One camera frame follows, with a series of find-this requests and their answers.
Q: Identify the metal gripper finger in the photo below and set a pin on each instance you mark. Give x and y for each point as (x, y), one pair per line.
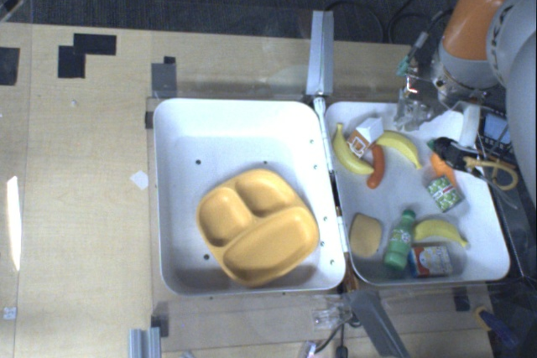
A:
(403, 111)
(421, 115)

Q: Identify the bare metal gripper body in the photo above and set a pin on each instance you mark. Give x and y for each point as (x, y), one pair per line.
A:
(428, 90)

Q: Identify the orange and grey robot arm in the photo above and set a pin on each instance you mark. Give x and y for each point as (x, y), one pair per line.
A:
(482, 12)

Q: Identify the yellow banana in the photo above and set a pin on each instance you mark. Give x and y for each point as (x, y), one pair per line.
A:
(400, 144)
(348, 159)
(438, 229)

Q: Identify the orange and white carton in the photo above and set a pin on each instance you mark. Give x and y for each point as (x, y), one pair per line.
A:
(365, 136)

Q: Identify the orange carrot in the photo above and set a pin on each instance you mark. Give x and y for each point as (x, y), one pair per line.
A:
(440, 165)

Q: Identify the orange sausage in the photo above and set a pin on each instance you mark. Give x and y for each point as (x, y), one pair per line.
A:
(377, 167)

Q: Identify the white plastic tray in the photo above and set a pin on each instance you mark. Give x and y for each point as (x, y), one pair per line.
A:
(403, 193)
(235, 130)

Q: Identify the green and white carton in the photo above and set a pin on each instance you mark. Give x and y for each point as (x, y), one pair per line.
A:
(445, 193)

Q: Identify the tan bread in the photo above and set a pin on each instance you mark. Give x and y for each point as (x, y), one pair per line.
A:
(365, 235)

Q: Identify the green bottle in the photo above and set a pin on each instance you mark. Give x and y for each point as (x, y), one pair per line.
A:
(398, 243)

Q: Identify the red and blue can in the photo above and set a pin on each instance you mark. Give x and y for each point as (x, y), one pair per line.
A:
(430, 261)

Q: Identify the yellow divided plate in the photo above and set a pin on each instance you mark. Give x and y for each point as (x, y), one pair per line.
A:
(260, 230)

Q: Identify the black cylinder on white bracket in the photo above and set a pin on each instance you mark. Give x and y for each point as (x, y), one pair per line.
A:
(451, 153)

